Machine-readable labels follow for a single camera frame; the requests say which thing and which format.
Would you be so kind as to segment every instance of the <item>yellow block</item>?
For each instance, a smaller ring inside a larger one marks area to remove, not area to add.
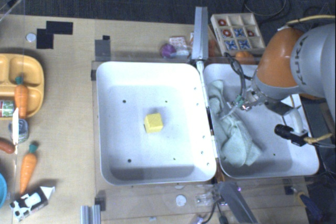
[[[163,128],[163,123],[160,113],[148,114],[145,117],[145,129],[147,133],[159,132]]]

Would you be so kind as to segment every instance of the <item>blue bowl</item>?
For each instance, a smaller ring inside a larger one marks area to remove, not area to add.
[[[7,184],[3,175],[0,174],[0,208],[4,205],[7,196]]]

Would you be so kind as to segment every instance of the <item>wooden table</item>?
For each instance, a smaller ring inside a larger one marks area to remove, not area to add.
[[[37,50],[35,42],[23,41],[23,33],[46,28],[47,20],[73,22],[73,35],[54,35],[54,49]],[[22,30],[17,27],[18,22],[22,23],[21,16],[10,15],[0,24],[0,52],[24,45],[25,54],[40,61],[45,73],[43,106],[27,120],[29,141],[39,143],[38,165],[28,190],[56,186],[49,205],[24,223],[78,224],[80,207],[92,206],[101,188],[109,197],[109,210],[102,213],[105,224],[190,223],[196,213],[207,216],[211,206],[197,206],[196,195],[206,193],[209,186],[111,186],[100,181],[95,154],[98,135],[91,82],[95,39],[110,36],[112,55],[127,55],[131,51],[133,55],[147,53],[155,58],[169,37],[189,38],[193,25],[26,16]],[[0,121],[2,133],[8,132],[7,126],[8,122]],[[19,145],[18,171],[28,144]],[[303,178],[293,178],[292,182],[307,192]],[[260,223],[308,223],[305,209],[293,195],[285,195],[283,184],[282,179],[239,182],[241,193]],[[175,203],[178,194],[187,198],[183,207]],[[229,223],[237,223],[229,207],[224,206],[223,210]],[[218,213],[209,223],[218,223]]]

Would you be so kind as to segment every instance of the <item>yellow muffin tray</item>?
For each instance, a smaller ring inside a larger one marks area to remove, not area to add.
[[[14,100],[15,78],[23,75],[28,87],[27,118],[42,106],[44,97],[44,74],[41,64],[30,56],[0,54],[0,100]]]

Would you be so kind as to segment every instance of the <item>cloth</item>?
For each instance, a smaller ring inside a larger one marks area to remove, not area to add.
[[[252,141],[246,125],[234,112],[222,117],[223,113],[226,115],[230,111],[223,99],[222,80],[208,86],[208,96],[221,162],[234,167],[250,166],[261,155],[261,149]]]

